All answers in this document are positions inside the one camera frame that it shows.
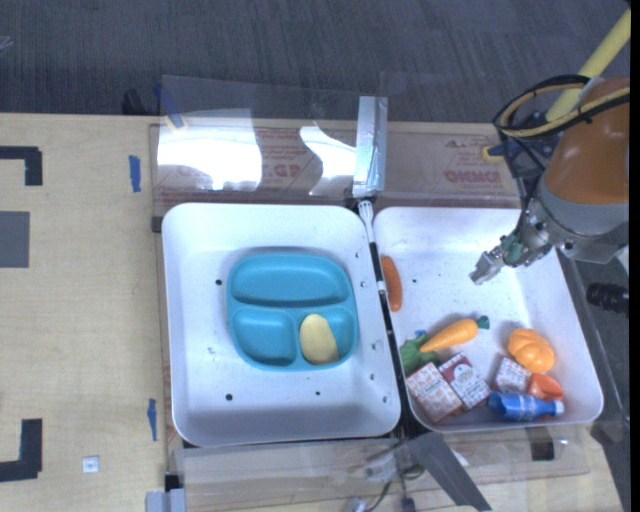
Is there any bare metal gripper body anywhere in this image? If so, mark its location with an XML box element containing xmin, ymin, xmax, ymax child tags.
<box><xmin>501</xmin><ymin>198</ymin><xmax>557</xmax><ymax>270</ymax></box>

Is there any white plastic tray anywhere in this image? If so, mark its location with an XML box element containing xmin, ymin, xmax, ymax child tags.
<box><xmin>160</xmin><ymin>202</ymin><xmax>402</xmax><ymax>448</ymax></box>
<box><xmin>372</xmin><ymin>206</ymin><xmax>605</xmax><ymax>434</ymax></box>

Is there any orange toy carrot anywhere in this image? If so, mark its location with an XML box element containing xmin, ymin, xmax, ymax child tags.
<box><xmin>418</xmin><ymin>315</ymin><xmax>491</xmax><ymax>355</ymax></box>

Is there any orange toy sausage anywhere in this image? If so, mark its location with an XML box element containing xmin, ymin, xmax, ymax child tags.
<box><xmin>380</xmin><ymin>255</ymin><xmax>404</xmax><ymax>313</ymax></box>

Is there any orange toy bread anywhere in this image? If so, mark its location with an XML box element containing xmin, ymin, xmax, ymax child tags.
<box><xmin>506</xmin><ymin>327</ymin><xmax>557</xmax><ymax>375</ymax></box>

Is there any small white carton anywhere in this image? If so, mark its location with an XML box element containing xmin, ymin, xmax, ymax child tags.
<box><xmin>491</xmin><ymin>356</ymin><xmax>533</xmax><ymax>395</ymax></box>

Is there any green toy broccoli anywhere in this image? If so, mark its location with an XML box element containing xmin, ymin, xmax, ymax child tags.
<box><xmin>398</xmin><ymin>329</ymin><xmax>442</xmax><ymax>378</ymax></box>

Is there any red and white carton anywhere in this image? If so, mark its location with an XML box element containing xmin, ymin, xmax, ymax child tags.
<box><xmin>438</xmin><ymin>352</ymin><xmax>493</xmax><ymax>413</ymax></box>

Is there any orange toy packet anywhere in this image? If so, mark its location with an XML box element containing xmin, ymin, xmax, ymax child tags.
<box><xmin>525</xmin><ymin>372</ymin><xmax>565</xmax><ymax>403</ymax></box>

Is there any orange and white carton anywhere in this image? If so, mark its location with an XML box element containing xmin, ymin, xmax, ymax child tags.
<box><xmin>404</xmin><ymin>361</ymin><xmax>464</xmax><ymax>426</ymax></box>

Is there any blue plastic bottle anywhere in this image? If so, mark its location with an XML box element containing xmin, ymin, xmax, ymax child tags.
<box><xmin>486</xmin><ymin>391</ymin><xmax>566</xmax><ymax>423</ymax></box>

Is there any yellow oval toy potato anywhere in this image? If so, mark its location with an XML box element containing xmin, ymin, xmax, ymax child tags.
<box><xmin>298</xmin><ymin>313</ymin><xmax>342</xmax><ymax>366</ymax></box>

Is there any blue divided plate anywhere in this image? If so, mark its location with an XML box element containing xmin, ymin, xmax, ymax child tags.
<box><xmin>225</xmin><ymin>252</ymin><xmax>359</xmax><ymax>372</ymax></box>

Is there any black cylinder on white bracket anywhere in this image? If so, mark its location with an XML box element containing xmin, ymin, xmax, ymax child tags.
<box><xmin>586</xmin><ymin>244</ymin><xmax>631</xmax><ymax>316</ymax></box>

